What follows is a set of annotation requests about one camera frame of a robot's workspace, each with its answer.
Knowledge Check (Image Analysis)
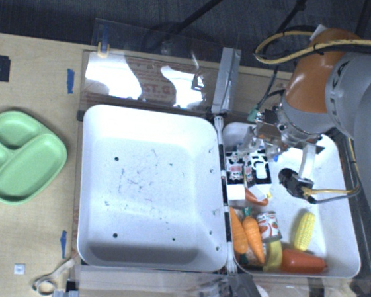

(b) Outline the large red orange carrot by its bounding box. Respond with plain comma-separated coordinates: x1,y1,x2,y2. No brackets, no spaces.
278,248,329,278

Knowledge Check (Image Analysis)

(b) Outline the yellow corn cob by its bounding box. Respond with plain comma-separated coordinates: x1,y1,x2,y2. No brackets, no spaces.
292,210,317,253

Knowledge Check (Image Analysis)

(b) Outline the beige strap loop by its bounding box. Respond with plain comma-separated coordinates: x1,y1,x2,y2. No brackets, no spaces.
31,253,77,297

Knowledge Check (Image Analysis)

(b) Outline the orange carrot green top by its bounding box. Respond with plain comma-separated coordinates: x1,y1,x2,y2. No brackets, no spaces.
237,206,272,265

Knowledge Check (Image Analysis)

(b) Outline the cow print carton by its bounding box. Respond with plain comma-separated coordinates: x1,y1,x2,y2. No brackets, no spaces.
219,150,251,207
241,150,276,202

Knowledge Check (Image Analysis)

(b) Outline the yellow banana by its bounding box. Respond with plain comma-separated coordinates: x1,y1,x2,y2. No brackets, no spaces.
262,238,286,274

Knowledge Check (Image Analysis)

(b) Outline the small orange carrot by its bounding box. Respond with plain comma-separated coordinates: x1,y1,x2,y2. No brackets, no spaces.
243,187,270,207

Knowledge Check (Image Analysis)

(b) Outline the green divided plate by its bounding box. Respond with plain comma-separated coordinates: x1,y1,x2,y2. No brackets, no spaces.
0,109,73,212

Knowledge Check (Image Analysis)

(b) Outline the black cylinder on white bracket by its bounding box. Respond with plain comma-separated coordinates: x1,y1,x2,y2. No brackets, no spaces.
275,140,320,200

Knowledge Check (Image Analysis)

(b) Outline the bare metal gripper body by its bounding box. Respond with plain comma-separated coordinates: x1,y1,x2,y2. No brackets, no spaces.
251,104,324,153

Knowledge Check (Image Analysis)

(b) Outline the red and white can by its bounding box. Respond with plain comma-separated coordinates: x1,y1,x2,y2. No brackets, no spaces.
253,209,286,245

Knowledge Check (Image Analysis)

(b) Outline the white plastic tray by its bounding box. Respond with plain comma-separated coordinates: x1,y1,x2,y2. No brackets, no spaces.
66,102,244,281
206,120,371,287

